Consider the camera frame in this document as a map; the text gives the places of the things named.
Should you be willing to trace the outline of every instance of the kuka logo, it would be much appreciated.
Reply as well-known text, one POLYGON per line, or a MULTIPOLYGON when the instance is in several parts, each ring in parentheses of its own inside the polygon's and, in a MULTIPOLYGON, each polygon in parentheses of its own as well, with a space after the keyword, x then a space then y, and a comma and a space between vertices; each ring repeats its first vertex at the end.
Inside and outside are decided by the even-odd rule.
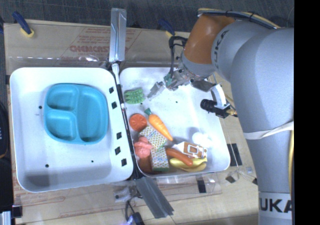
POLYGON ((214 47, 214 65, 217 69, 219 69, 219 65, 218 65, 218 51, 219 51, 219 46, 222 42, 222 39, 224 38, 225 34, 227 34, 229 30, 224 31, 221 35, 220 38, 217 40, 216 45, 214 47))
POLYGON ((278 213, 288 213, 292 211, 292 203, 291 200, 287 200, 284 208, 279 206, 283 199, 272 199, 272 198, 259 198, 259 210, 261 211, 270 211, 270 212, 278 212, 278 213))
POLYGON ((289 193, 259 192, 259 215, 291 220, 292 200, 289 193))

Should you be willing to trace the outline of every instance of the toy sausage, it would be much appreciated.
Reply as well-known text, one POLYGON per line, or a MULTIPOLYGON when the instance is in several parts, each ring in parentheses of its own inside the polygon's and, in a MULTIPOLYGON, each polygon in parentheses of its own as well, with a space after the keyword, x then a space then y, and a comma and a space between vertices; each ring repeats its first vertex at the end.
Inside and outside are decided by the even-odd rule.
POLYGON ((140 147, 140 146, 138 147, 134 146, 134 151, 135 151, 135 154, 141 159, 147 158, 151 154, 150 149, 145 147, 140 147))
POLYGON ((184 164, 186 164, 188 167, 191 167, 194 163, 190 157, 188 157, 186 154, 183 154, 176 149, 166 148, 165 152, 166 152, 167 156, 179 159, 184 164))
POLYGON ((139 142, 144 142, 144 143, 149 143, 149 140, 144 136, 140 136, 138 141, 139 142))
POLYGON ((150 161, 150 156, 147 157, 141 157, 138 161, 138 165, 140 167, 140 169, 145 172, 145 173, 149 173, 152 174, 152 167, 151 167, 151 161, 150 161))

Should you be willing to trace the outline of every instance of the white basin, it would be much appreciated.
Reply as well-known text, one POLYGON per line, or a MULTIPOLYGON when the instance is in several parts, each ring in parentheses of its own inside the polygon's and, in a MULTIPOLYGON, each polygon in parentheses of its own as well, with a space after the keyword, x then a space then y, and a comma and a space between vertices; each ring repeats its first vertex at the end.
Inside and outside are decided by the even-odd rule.
POLYGON ((16 174, 26 191, 107 184, 131 176, 133 161, 116 83, 110 72, 102 68, 19 68, 10 76, 10 94, 16 174), (54 140, 46 133, 46 93, 60 83, 88 85, 105 95, 109 123, 101 141, 71 144, 54 140))
MULTIPOLYGON (((167 67, 129 67, 120 74, 122 92, 141 88, 145 95, 156 82, 163 81, 169 72, 167 67)), ((169 129, 176 142, 193 142, 194 133, 208 134, 213 146, 208 149, 208 162, 202 171, 186 172, 170 167, 168 172, 157 174, 146 173, 148 177, 190 176, 203 173, 215 173, 226 170, 230 165, 230 153, 219 118, 214 113, 208 113, 200 107, 203 99, 212 100, 210 92, 198 90, 191 85, 180 86, 176 91, 164 89, 152 100, 144 100, 142 104, 125 104, 126 115, 144 114, 150 108, 157 114, 169 129)), ((130 128, 133 141, 138 139, 138 133, 130 128)))

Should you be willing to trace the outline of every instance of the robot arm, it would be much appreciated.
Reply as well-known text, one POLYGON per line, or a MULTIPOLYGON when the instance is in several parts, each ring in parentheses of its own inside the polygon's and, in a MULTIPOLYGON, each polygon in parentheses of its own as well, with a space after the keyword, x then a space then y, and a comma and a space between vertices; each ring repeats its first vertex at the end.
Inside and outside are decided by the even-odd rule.
POLYGON ((259 225, 292 225, 294 29, 256 21, 200 15, 166 87, 197 87, 214 72, 230 82, 256 170, 259 225))

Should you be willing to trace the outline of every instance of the blue divided tray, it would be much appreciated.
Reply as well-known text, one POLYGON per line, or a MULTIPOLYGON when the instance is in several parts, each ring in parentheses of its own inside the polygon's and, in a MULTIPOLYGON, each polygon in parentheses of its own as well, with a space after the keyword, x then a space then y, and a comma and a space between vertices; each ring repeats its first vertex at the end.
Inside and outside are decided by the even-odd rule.
POLYGON ((43 111, 46 132, 60 142, 94 144, 108 130, 107 99, 88 85, 53 85, 46 94, 43 111))

